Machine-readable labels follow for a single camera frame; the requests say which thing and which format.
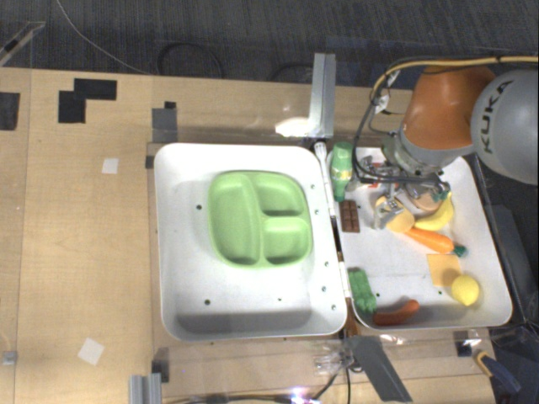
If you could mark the brown chocolate bar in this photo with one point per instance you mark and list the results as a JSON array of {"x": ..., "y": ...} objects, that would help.
[{"x": 350, "y": 216}]

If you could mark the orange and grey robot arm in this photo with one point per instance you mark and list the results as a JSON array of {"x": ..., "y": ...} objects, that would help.
[{"x": 442, "y": 107}]

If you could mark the green toy vegetable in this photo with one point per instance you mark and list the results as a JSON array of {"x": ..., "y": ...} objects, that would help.
[{"x": 362, "y": 290}]

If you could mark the green plastic bottle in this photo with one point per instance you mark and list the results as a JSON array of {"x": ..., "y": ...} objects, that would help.
[{"x": 340, "y": 171}]

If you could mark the orange cheese slice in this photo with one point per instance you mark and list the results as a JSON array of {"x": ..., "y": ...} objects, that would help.
[{"x": 442, "y": 267}]

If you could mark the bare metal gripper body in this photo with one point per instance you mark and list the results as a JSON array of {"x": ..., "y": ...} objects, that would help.
[{"x": 410, "y": 181}]

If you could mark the white plastic tray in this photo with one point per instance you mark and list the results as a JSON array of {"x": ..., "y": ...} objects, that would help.
[
  {"x": 252, "y": 301},
  {"x": 400, "y": 267}
]

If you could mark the red sausage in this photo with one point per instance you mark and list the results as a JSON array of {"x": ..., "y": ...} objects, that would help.
[{"x": 396, "y": 315}]

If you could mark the yellow lemon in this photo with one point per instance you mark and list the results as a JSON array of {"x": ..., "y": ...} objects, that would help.
[{"x": 465, "y": 290}]

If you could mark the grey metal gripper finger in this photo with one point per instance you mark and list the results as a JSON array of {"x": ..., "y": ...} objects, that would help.
[{"x": 385, "y": 217}]

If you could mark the orange carrot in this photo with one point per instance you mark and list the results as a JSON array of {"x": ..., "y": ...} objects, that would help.
[{"x": 429, "y": 239}]

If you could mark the yellow cheese wedge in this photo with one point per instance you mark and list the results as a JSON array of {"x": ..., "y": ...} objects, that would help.
[{"x": 403, "y": 221}]

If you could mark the yellow banana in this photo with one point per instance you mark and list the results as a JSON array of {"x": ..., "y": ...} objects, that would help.
[{"x": 440, "y": 217}]

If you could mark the green divided plate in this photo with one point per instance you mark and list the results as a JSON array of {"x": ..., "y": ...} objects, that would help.
[{"x": 236, "y": 217}]

